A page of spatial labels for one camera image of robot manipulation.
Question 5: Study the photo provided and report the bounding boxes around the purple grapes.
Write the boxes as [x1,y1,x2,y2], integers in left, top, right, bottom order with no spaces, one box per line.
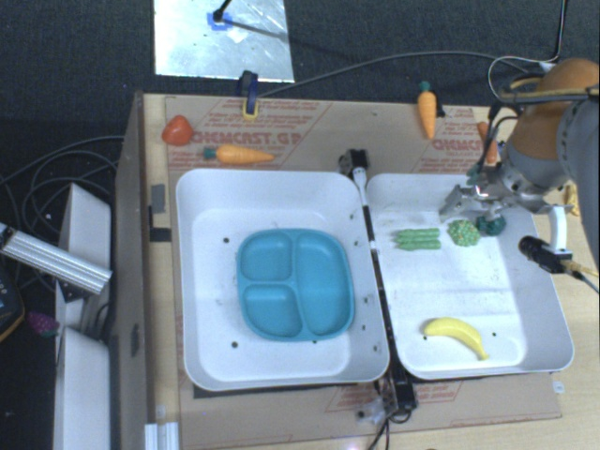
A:
[25,310,61,339]

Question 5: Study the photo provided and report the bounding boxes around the black cylinder on white bracket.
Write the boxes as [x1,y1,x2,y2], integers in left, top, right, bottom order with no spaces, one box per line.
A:
[517,203,576,275]

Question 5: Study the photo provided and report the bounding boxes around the yellow banana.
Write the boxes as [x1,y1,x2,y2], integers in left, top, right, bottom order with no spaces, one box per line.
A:
[422,316,491,363]

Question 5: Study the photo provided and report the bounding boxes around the black block with thin wires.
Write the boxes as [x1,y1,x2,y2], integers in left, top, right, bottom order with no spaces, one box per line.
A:
[338,148,372,178]
[374,376,419,422]

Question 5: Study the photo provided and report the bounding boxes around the brown cardboard board red print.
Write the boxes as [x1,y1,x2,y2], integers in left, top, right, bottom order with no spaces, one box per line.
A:
[163,94,563,450]

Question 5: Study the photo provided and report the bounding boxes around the red tomato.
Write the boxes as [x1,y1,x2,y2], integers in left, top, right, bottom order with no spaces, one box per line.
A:
[161,114,195,148]

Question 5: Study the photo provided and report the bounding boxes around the orange carrot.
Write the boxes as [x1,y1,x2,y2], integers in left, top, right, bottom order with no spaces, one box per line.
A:
[416,81,446,141]
[475,120,500,167]
[202,143,276,166]

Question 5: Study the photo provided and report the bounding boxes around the light green grapes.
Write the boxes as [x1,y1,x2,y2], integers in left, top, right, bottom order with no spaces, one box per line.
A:
[445,218,483,248]

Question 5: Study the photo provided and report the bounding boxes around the blue divided plate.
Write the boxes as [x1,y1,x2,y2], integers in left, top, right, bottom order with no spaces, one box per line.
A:
[236,228,356,344]

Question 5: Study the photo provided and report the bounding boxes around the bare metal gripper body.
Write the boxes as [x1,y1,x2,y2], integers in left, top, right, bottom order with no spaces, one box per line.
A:
[467,172,549,213]

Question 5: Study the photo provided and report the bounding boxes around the green asparagus bundle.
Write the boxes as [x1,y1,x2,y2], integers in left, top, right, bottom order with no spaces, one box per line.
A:
[392,227,443,252]

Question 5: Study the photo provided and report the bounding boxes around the white plastic tray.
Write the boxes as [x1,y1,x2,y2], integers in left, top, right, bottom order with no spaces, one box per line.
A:
[175,167,392,392]
[365,172,576,382]

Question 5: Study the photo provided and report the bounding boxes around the dark green broccoli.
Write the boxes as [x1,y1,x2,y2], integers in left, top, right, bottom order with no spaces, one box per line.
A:
[475,214,508,236]

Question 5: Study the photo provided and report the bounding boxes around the thin black and white rod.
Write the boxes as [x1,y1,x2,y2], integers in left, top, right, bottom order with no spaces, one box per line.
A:
[353,166,405,386]

